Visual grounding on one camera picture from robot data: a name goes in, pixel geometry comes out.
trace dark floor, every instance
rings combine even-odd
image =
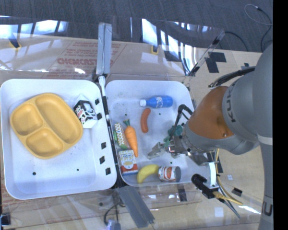
[[[238,51],[262,52],[273,40],[273,0],[0,0],[0,15],[77,23],[115,15],[206,25],[225,30],[218,48]]]

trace toy carrot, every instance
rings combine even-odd
[[[129,119],[126,119],[123,122],[127,126],[125,129],[125,136],[127,138],[127,141],[129,143],[131,149],[133,150],[134,155],[136,157],[138,157],[138,155],[139,155],[139,153],[138,153],[138,140],[136,137],[135,129],[132,126],[130,126]]]

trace sausage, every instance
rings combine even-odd
[[[148,125],[147,125],[147,119],[150,114],[151,110],[150,108],[145,108],[141,115],[141,130],[143,133],[148,132]]]

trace blue bottle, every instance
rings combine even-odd
[[[140,106],[150,106],[153,108],[171,107],[173,99],[167,95],[153,96],[148,100],[140,100]]]

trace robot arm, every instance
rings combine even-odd
[[[185,125],[184,139],[191,150],[226,149],[239,155],[258,146],[264,164],[264,200],[259,230],[273,229],[273,46],[258,60],[254,71],[229,87],[217,86],[206,95]]]

